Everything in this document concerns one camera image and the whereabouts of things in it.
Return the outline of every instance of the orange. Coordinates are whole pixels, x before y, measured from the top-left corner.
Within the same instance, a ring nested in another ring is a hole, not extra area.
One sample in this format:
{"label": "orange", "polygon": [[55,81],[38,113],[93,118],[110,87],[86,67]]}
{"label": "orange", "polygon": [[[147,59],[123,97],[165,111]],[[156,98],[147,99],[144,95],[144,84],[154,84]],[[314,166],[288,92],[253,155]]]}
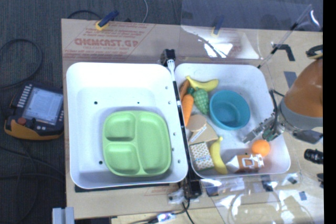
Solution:
{"label": "orange", "polygon": [[265,157],[270,149],[269,143],[266,140],[255,140],[251,148],[253,154],[261,154],[262,157]]}

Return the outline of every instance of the yellow banana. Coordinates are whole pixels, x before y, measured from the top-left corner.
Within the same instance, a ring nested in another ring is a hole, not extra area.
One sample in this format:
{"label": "yellow banana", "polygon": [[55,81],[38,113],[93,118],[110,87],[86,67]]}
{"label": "yellow banana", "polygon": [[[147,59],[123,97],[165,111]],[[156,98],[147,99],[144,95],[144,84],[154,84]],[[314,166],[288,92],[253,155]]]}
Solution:
{"label": "yellow banana", "polygon": [[196,88],[204,89],[207,92],[214,90],[219,83],[218,79],[212,79],[206,82],[200,82],[192,79],[190,76],[186,76],[186,79],[190,82],[190,86],[196,90]]}
{"label": "yellow banana", "polygon": [[227,174],[226,166],[221,158],[221,149],[220,149],[220,143],[223,140],[223,138],[220,136],[211,146],[210,146],[210,156],[212,158],[212,161],[214,163],[215,169],[220,174]]}

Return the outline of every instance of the carrot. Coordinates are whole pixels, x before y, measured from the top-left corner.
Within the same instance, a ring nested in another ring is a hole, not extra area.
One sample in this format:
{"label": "carrot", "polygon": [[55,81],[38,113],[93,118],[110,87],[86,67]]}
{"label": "carrot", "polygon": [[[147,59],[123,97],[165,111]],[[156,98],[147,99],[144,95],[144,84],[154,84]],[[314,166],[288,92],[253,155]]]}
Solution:
{"label": "carrot", "polygon": [[191,111],[193,109],[193,105],[194,105],[194,97],[192,96],[193,92],[194,92],[194,89],[189,87],[187,94],[185,94],[182,99],[182,113],[183,113],[183,119],[184,119],[184,126],[188,125],[188,121],[191,116]]}
{"label": "carrot", "polygon": [[190,82],[188,80],[185,80],[180,86],[180,100],[183,100],[183,97],[186,95],[189,87]]}

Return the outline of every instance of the green divided dish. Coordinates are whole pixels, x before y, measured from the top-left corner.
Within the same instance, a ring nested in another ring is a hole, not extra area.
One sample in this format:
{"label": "green divided dish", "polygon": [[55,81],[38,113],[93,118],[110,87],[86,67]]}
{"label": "green divided dish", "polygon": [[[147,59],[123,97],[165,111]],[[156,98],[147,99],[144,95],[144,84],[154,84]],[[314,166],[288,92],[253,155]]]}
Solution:
{"label": "green divided dish", "polygon": [[120,111],[103,125],[104,160],[119,176],[161,175],[171,163],[171,145],[165,120],[149,111]]}

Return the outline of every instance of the electronic device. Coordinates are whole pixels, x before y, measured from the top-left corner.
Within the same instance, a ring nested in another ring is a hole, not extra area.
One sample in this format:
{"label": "electronic device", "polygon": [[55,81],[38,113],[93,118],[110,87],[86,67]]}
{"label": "electronic device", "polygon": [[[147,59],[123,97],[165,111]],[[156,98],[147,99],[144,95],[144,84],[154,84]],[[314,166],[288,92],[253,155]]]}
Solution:
{"label": "electronic device", "polygon": [[13,97],[5,132],[28,140],[51,140],[64,133],[63,91],[35,81],[25,82]]}

